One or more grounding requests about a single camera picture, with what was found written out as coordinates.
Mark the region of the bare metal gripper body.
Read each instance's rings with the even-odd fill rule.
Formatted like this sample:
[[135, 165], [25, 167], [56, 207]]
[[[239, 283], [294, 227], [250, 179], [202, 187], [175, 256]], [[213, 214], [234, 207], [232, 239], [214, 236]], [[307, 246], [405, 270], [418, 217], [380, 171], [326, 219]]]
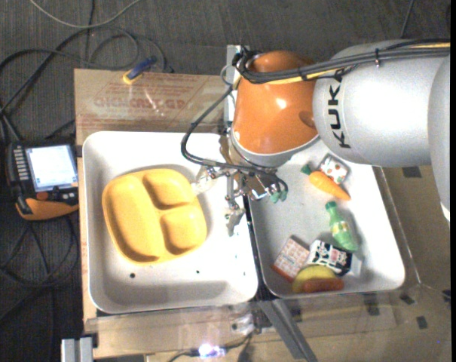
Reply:
[[225, 199], [228, 203], [234, 203], [240, 196], [254, 201], [264, 197], [272, 203], [285, 201], [285, 182], [275, 170], [227, 164], [223, 174], [227, 178]]

